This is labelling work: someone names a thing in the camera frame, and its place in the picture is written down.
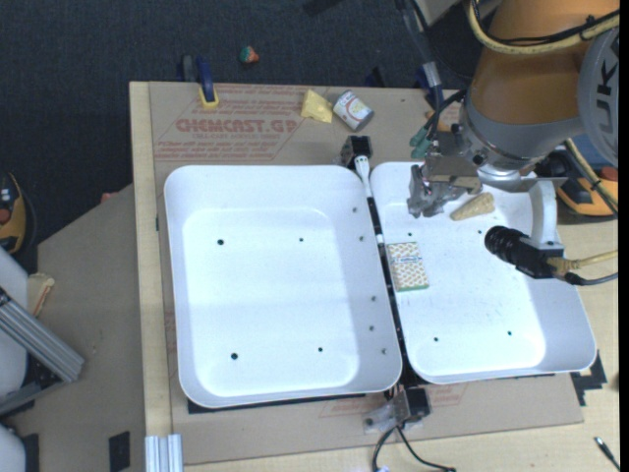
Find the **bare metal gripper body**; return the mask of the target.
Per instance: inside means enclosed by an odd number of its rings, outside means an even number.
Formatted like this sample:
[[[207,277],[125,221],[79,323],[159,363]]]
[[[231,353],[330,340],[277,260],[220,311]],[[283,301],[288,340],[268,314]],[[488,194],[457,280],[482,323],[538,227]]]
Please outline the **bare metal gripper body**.
[[[423,177],[429,183],[444,184],[468,194],[484,186],[511,193],[526,192],[539,178],[528,158],[515,157],[488,147],[472,135],[438,132],[428,148]]]

